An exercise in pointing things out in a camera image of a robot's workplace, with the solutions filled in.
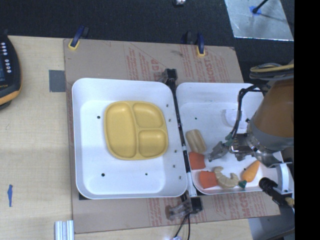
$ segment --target black surface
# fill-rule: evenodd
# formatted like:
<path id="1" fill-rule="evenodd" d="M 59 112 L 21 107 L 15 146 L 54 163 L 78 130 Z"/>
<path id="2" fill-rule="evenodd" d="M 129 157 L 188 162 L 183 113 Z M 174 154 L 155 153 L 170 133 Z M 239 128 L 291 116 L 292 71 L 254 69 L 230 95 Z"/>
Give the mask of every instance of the black surface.
<path id="1" fill-rule="evenodd" d="M 0 0 L 0 30 L 8 35 L 72 38 L 78 27 L 88 39 L 179 44 L 187 31 L 201 32 L 205 45 L 234 47 L 245 82 L 263 63 L 288 64 L 293 41 L 234 38 L 224 0 Z M 280 0 L 291 33 L 295 0 Z"/>

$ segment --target cardboard sheet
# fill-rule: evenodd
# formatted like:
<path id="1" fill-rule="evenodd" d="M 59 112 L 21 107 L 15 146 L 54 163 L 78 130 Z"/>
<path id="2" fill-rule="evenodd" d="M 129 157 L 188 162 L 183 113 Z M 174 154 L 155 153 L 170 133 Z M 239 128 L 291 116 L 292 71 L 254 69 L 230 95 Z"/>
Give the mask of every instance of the cardboard sheet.
<path id="1" fill-rule="evenodd" d="M 176 69 L 177 83 L 243 83 L 232 47 L 206 46 L 204 57 L 189 44 L 122 42 L 81 39 L 77 50 L 64 40 L 65 78 L 71 169 L 72 211 L 76 234 L 134 228 L 178 225 L 166 218 L 167 206 L 181 203 L 175 198 L 130 198 L 90 200 L 76 186 L 71 89 L 80 78 L 158 81 L 165 69 Z M 242 192 L 201 196 L 203 211 L 191 223 L 236 220 L 279 215 L 280 210 L 264 192 Z"/>

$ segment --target wooden table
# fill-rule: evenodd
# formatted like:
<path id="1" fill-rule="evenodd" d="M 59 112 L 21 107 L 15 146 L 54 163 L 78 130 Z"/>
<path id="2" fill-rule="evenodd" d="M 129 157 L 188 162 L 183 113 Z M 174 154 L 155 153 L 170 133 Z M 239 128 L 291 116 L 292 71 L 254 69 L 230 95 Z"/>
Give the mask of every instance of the wooden table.
<path id="1" fill-rule="evenodd" d="M 65 70 L 62 38 L 9 36 L 23 71 L 20 95 L 0 110 L 0 239 L 52 240 L 72 220 L 65 92 L 49 71 Z M 8 189 L 12 185 L 12 206 Z M 170 240 L 179 226 L 76 234 L 76 240 Z M 187 239 L 188 225 L 179 235 Z M 252 240 L 247 219 L 191 224 L 191 240 Z"/>

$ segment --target yellow plate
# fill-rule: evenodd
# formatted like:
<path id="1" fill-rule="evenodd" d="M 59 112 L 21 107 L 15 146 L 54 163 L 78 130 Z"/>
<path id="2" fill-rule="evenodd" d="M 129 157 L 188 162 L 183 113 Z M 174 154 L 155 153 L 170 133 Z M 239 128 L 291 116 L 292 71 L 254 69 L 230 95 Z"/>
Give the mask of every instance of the yellow plate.
<path id="1" fill-rule="evenodd" d="M 157 158 L 168 148 L 164 115 L 150 102 L 111 103 L 104 111 L 104 135 L 109 151 L 123 160 Z"/>

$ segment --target white tray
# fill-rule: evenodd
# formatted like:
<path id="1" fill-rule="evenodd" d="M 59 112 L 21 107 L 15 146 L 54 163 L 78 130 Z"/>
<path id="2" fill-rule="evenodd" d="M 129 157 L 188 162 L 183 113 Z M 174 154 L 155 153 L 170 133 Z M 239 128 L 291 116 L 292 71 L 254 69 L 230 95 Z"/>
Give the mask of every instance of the white tray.
<path id="1" fill-rule="evenodd" d="M 238 93 L 242 88 L 247 88 L 251 84 L 247 83 L 182 83 L 177 87 L 176 97 L 179 107 L 179 114 L 184 132 L 187 151 L 191 149 L 188 145 L 186 132 L 198 129 L 204 139 L 207 150 L 205 154 L 210 154 L 212 148 L 219 141 L 224 142 L 225 137 L 231 132 L 234 126 L 235 118 L 232 124 L 226 120 L 226 110 L 236 111 L 238 109 Z M 247 123 L 246 118 L 251 119 L 263 99 L 261 92 L 248 92 L 242 100 L 242 119 L 238 133 L 245 133 Z M 280 152 L 274 156 L 283 162 Z M 227 153 L 222 158 L 209 162 L 205 159 L 206 167 L 203 171 L 213 171 L 214 167 L 221 166 L 221 171 L 227 177 L 230 173 L 235 173 L 239 179 L 243 170 L 251 163 L 256 161 L 255 157 L 247 155 L 244 160 L 237 161 L 234 154 Z M 267 168 L 260 165 L 254 181 L 246 184 L 245 189 L 235 186 L 234 188 L 223 189 L 220 186 L 211 188 L 202 188 L 199 183 L 200 170 L 191 170 L 194 186 L 203 194 L 214 195 L 234 192 L 261 191 L 259 180 L 262 177 L 278 182 L 278 173 L 276 168 Z"/>
<path id="2" fill-rule="evenodd" d="M 117 101 L 144 101 L 164 115 L 168 148 L 160 157 L 122 160 L 108 150 L 103 115 Z M 89 199 L 178 197 L 187 175 L 173 95 L 160 82 L 82 78 L 72 86 L 75 176 Z"/>

